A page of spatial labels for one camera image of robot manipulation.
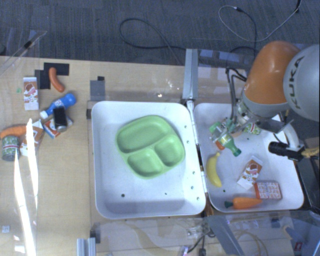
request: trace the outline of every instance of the white tray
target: white tray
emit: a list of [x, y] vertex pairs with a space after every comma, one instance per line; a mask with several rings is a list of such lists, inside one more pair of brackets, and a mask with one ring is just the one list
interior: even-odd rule
[[[152, 178], [137, 177], [116, 147], [120, 127], [147, 115], [166, 119], [179, 135], [185, 159]], [[206, 204], [189, 111], [178, 103], [101, 101], [91, 112], [95, 201], [108, 219], [196, 215]]]
[[[209, 127], [231, 113], [230, 104], [201, 103], [194, 109], [195, 123], [201, 150], [201, 157], [206, 169], [209, 157], [215, 155], [218, 148], [209, 139], [211, 136]], [[283, 132], [277, 134], [278, 138], [286, 142]], [[262, 131], [260, 135], [242, 133], [234, 139], [235, 145], [242, 153], [235, 157], [229, 149], [224, 149], [217, 160], [216, 170], [222, 187], [216, 187], [206, 179], [207, 189], [212, 205], [224, 213], [230, 212], [256, 212], [256, 211], [279, 211], [294, 210], [302, 206], [304, 194], [299, 182], [298, 174], [292, 160], [278, 156], [268, 151], [268, 145], [275, 141], [271, 132]], [[234, 210], [233, 207], [225, 208], [224, 202], [232, 201], [235, 196], [256, 197], [254, 188], [249, 190], [242, 188], [237, 181], [243, 172], [246, 162], [254, 155], [263, 161], [262, 170], [258, 181], [274, 180], [279, 183], [282, 199], [267, 199], [255, 208]]]

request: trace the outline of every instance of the toy banana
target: toy banana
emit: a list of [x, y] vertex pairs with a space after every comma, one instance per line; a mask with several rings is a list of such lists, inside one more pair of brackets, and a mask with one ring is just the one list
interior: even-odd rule
[[212, 185], [220, 188], [222, 186], [222, 183], [217, 174], [217, 169], [216, 169], [217, 160], [219, 156], [220, 156], [220, 153], [218, 152], [214, 156], [211, 156], [208, 159], [208, 161], [206, 162], [206, 175]]

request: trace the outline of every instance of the packaged food box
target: packaged food box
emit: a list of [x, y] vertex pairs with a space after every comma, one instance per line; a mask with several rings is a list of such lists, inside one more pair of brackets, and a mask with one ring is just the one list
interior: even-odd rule
[[[70, 127], [73, 124], [72, 120], [69, 117], [66, 117], [66, 121], [68, 123], [68, 127]], [[45, 132], [52, 139], [58, 137], [61, 134], [61, 132], [57, 131], [57, 129], [56, 129], [54, 118], [51, 118], [50, 120], [46, 121], [43, 125], [43, 128], [44, 128]]]
[[254, 184], [256, 198], [258, 199], [281, 199], [281, 191], [276, 181], [258, 181]]
[[[44, 136], [44, 128], [41, 124], [41, 120], [38, 120], [32, 124], [33, 138], [34, 138], [34, 149], [37, 150]], [[28, 143], [26, 136], [20, 145], [20, 152], [23, 156], [28, 156]]]
[[24, 110], [27, 111], [39, 109], [38, 85], [36, 77], [23, 78], [23, 100]]
[[263, 162], [255, 156], [246, 163], [244, 171], [237, 183], [246, 190], [252, 188], [261, 172]]

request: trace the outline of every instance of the orange toy carrot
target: orange toy carrot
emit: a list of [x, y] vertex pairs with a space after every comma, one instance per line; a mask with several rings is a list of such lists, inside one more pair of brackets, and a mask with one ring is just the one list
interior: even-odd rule
[[232, 202], [225, 201], [224, 206], [226, 208], [229, 208], [233, 206], [234, 209], [240, 210], [240, 209], [247, 209], [251, 208], [253, 206], [256, 206], [258, 204], [261, 204], [262, 200], [257, 198], [251, 198], [251, 197], [235, 197]]
[[65, 90], [65, 87], [59, 82], [57, 78], [57, 70], [55, 67], [50, 67], [49, 68], [49, 79], [51, 84], [53, 85], [54, 88], [60, 93], [63, 93]]
[[2, 140], [4, 137], [9, 135], [20, 137], [26, 133], [27, 133], [26, 125], [12, 126], [0, 132], [0, 139]]

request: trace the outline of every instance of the green bottle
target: green bottle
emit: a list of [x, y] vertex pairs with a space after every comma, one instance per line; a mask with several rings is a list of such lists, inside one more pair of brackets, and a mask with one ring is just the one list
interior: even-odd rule
[[[221, 122], [215, 122], [209, 128], [211, 134], [214, 134], [216, 132], [218, 134], [219, 134], [219, 132], [221, 133], [222, 132], [221, 125], [222, 125]], [[217, 141], [225, 148], [230, 149], [235, 157], [237, 157], [241, 154], [241, 150], [235, 146], [234, 138], [229, 133], [224, 134], [223, 136], [218, 138]]]
[[225, 135], [220, 137], [218, 139], [218, 141], [220, 142], [220, 144], [222, 146], [230, 149], [235, 157], [237, 157], [241, 154], [241, 150], [236, 147], [235, 142], [234, 142], [234, 138], [229, 133], [226, 133]]

